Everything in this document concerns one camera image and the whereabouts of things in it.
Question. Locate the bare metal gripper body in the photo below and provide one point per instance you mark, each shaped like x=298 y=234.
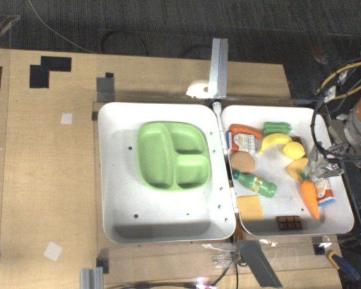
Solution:
x=339 y=137

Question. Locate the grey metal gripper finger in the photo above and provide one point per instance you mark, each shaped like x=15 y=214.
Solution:
x=331 y=169
x=313 y=158

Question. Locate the yellow potato wedge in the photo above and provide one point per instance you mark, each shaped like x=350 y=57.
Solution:
x=296 y=169

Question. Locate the yellow lemon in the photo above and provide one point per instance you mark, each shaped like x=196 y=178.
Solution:
x=294 y=150

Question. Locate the white and red packet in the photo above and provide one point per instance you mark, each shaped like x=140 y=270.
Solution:
x=325 y=193

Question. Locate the small brown chocolate piece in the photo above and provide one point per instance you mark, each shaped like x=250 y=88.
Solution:
x=298 y=139

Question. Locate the orange carrot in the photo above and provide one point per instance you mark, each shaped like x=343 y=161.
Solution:
x=310 y=196

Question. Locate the yellow banana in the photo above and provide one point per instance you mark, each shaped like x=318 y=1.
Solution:
x=273 y=140

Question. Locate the green beans bundle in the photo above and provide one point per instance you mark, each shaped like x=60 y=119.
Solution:
x=276 y=128

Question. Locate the white plastic tray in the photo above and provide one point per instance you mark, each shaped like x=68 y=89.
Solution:
x=123 y=191
x=276 y=205

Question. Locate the green bottle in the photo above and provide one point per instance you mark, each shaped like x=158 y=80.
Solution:
x=255 y=184

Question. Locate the brown chocolate bar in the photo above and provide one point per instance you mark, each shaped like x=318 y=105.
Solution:
x=289 y=223

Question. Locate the round brown biscuit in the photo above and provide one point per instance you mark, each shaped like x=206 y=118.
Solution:
x=242 y=162

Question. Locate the white red blue carton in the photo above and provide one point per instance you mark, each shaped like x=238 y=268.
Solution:
x=242 y=141

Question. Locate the orange sausage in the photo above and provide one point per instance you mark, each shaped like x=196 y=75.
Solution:
x=243 y=129

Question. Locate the yellow cheese slice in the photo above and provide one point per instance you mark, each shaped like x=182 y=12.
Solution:
x=250 y=208

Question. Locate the green divided plate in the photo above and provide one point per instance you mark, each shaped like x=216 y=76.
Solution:
x=156 y=158

